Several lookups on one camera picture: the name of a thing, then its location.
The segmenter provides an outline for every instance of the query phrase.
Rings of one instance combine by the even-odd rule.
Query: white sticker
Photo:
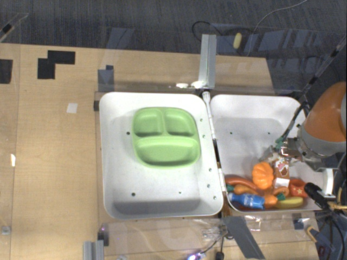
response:
[[[66,112],[68,114],[75,114],[75,113],[77,113],[77,106],[78,106],[78,103],[69,103],[69,105],[67,106]]]

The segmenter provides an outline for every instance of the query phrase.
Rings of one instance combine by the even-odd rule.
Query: sink basin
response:
[[[200,157],[200,141],[193,117],[178,108],[138,110],[132,122],[133,149],[148,167],[183,167]]]

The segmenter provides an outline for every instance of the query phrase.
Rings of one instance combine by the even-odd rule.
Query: metal bracket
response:
[[[213,89],[215,87],[216,51],[216,35],[202,35],[199,78],[193,83],[196,88]]]
[[[104,260],[104,241],[84,242],[83,260]]]

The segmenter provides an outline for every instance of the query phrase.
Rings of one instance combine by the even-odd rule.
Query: blue bottle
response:
[[[228,193],[228,198],[231,202],[238,202],[245,207],[253,209],[264,209],[265,198],[255,194],[234,194]]]

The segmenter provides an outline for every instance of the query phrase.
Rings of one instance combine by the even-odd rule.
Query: wooden surface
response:
[[[17,145],[17,161],[10,259],[82,259],[83,242],[95,241],[99,223],[107,220],[103,218],[105,213],[100,212],[102,201],[98,204],[93,111],[97,70],[104,69],[106,64],[114,65],[116,83],[156,82],[174,86],[197,80],[200,57],[34,45],[22,45],[20,52],[15,53],[13,47],[12,44],[0,46],[0,59],[5,50],[12,50],[12,55],[7,56],[13,57],[14,65],[20,61],[21,77],[19,90],[16,90],[19,94],[18,124],[14,122],[9,128],[17,132],[12,138],[12,146]],[[47,58],[48,50],[75,51],[76,63],[57,64],[55,80],[38,80],[37,59]],[[218,56],[216,62],[217,84],[272,88],[263,59]],[[13,84],[1,87],[12,88]],[[12,100],[11,94],[1,92],[0,95],[6,103]],[[77,113],[67,113],[69,103],[78,104]],[[266,234],[276,236],[277,233],[279,231]],[[155,243],[156,238],[154,235],[149,241]],[[311,241],[281,243],[283,241],[286,240],[261,245],[261,249],[269,259],[278,259],[289,251],[291,258],[308,255],[305,259],[317,259]],[[128,255],[128,259],[179,259],[189,252],[138,253]],[[226,244],[225,252],[226,259],[243,259],[235,243]],[[212,253],[209,255],[208,259],[213,259]]]

